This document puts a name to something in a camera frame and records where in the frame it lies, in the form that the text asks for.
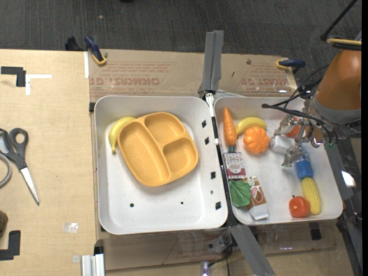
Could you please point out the grey scissors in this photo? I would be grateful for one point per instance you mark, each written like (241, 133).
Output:
(20, 160)

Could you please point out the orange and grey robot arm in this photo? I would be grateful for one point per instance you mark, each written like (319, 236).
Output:
(342, 79)

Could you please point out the white plastic tray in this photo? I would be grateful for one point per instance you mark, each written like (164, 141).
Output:
(276, 180)
(161, 208)

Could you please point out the red round object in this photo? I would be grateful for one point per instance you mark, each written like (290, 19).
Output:
(293, 130)

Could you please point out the brown and white carton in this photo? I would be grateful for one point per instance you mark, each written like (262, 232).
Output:
(258, 200)

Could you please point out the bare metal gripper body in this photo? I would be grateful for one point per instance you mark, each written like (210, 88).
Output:
(315, 137)

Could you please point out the yellow banana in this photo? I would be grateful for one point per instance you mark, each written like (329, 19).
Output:
(115, 131)
(250, 123)

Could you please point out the orange carrot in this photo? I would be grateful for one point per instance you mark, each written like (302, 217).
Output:
(230, 128)

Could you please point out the red and white carton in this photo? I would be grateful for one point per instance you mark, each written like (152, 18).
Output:
(234, 165)

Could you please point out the red tomato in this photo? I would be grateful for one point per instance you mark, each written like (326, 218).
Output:
(299, 207)

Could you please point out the yellow divided plate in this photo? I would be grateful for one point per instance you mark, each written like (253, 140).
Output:
(155, 154)

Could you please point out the yellow corn cob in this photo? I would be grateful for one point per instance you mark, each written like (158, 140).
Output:
(312, 195)

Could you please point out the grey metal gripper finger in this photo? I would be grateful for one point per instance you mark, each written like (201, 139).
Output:
(291, 155)
(283, 128)

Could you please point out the orange pumpkin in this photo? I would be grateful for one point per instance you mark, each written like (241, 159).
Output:
(256, 140)

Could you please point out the green leaf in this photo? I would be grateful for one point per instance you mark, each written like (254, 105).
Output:
(240, 193)

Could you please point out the brown cardboard board red print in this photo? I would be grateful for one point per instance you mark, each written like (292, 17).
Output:
(172, 76)

